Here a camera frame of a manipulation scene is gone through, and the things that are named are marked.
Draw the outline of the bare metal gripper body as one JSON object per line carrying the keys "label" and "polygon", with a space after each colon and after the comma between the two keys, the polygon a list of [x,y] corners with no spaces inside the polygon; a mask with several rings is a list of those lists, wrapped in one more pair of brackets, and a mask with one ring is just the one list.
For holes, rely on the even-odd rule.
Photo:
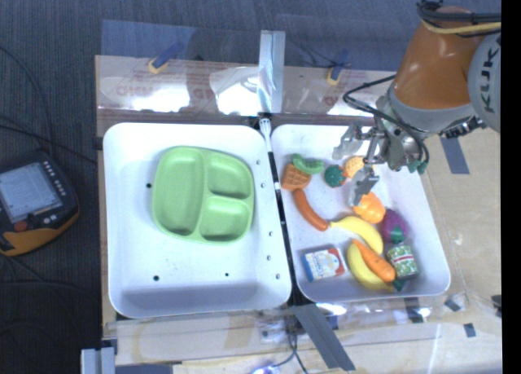
{"label": "bare metal gripper body", "polygon": [[410,127],[376,118],[373,135],[375,149],[370,160],[374,164],[386,164],[393,171],[424,172],[427,169],[428,149],[424,139]]}

